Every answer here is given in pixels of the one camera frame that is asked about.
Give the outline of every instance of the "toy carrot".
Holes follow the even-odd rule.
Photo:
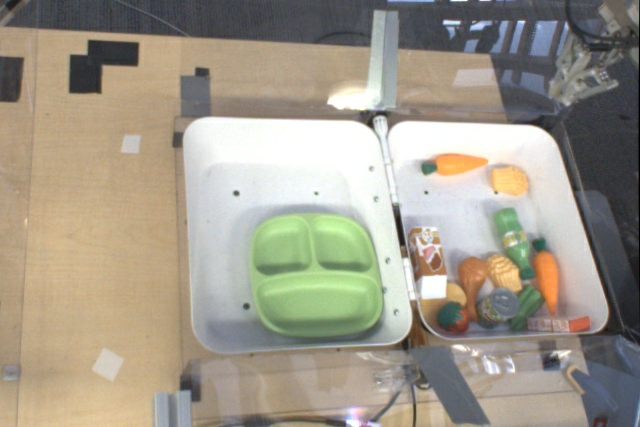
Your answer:
[[[546,241],[543,238],[533,241],[533,247],[538,254],[533,258],[533,269],[538,279],[538,288],[551,315],[556,314],[558,305],[558,263],[555,256],[546,250]]]
[[[422,173],[425,175],[430,175],[434,172],[445,176],[459,175],[486,166],[488,163],[489,161],[482,157],[447,153],[437,157],[435,163],[425,162],[422,164]]]

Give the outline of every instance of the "green bottle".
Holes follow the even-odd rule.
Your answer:
[[[493,215],[493,220],[498,227],[498,233],[502,238],[502,247],[505,254],[520,269],[520,279],[531,279],[535,275],[533,267],[529,264],[531,244],[524,233],[518,214],[513,208],[503,208]]]

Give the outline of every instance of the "wooden table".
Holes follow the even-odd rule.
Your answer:
[[[103,67],[102,94],[70,94],[69,56],[86,54],[90,39],[138,42],[139,64]],[[24,92],[18,103],[0,103],[0,179],[6,183],[10,175],[16,190],[25,192],[0,209],[0,364],[22,368],[18,382],[0,381],[0,424],[151,425],[153,394],[175,392],[194,354],[207,358],[216,386],[226,393],[194,405],[196,416],[215,415],[233,390],[259,393],[251,408],[315,407],[309,397],[300,402],[283,396],[282,375],[256,383],[252,368],[281,360],[230,361],[203,354],[189,341],[189,317],[181,311],[182,211],[172,146],[180,77],[209,68],[216,115],[353,118],[353,112],[336,113],[326,103],[331,95],[364,87],[368,49],[4,28],[0,56],[24,57],[23,84],[37,89],[35,106]],[[401,51],[399,107],[407,116],[428,111],[431,118],[451,119],[454,112],[463,119],[503,121],[490,69],[487,56]],[[469,74],[481,78],[461,80]],[[141,136],[139,153],[121,153],[123,137],[131,134]],[[579,347],[575,339],[563,343]],[[113,382],[92,372],[103,348],[124,358]],[[370,378],[364,364],[342,366],[352,357],[298,354],[288,361],[306,361],[316,389],[325,386],[335,397],[340,386],[352,386],[349,375]],[[567,424],[584,422],[578,395],[559,374],[532,370],[503,377],[483,384],[482,375],[471,375],[496,424],[528,423],[520,414],[525,403],[535,410],[531,414],[553,408]],[[383,395],[371,393],[384,402]],[[389,424],[408,423],[406,400],[388,413]],[[446,424],[433,392],[421,392],[419,400],[419,425]],[[498,416],[500,407],[513,414]]]

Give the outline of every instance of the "white tray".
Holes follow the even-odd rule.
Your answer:
[[[589,315],[588,333],[605,326],[609,313],[605,294],[562,156],[549,134],[522,125],[403,122],[391,129],[389,145],[405,232],[415,226],[440,229],[449,279],[458,280],[458,265],[464,258],[501,252],[493,213],[514,207],[527,235],[545,237],[558,259],[557,317]],[[457,176],[424,176],[420,164],[443,153],[485,157],[489,165]],[[501,164],[523,169],[529,177],[529,192],[517,198],[496,195],[489,171]],[[491,289],[487,280],[479,297]],[[543,306],[536,316],[548,315]],[[511,332],[507,326],[487,330],[475,323],[464,334],[431,330],[450,340],[544,335]]]
[[[352,121],[202,118],[185,133],[184,159],[192,324],[202,345],[245,353],[390,345],[407,335],[411,308],[372,130]],[[262,221],[294,212],[346,215],[367,229],[386,290],[374,328],[309,340],[262,325],[252,307],[251,237]]]

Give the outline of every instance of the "green plate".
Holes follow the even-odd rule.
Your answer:
[[[276,333],[326,338],[360,333],[382,313],[373,244],[353,219],[272,217],[251,241],[251,288],[262,323]]]

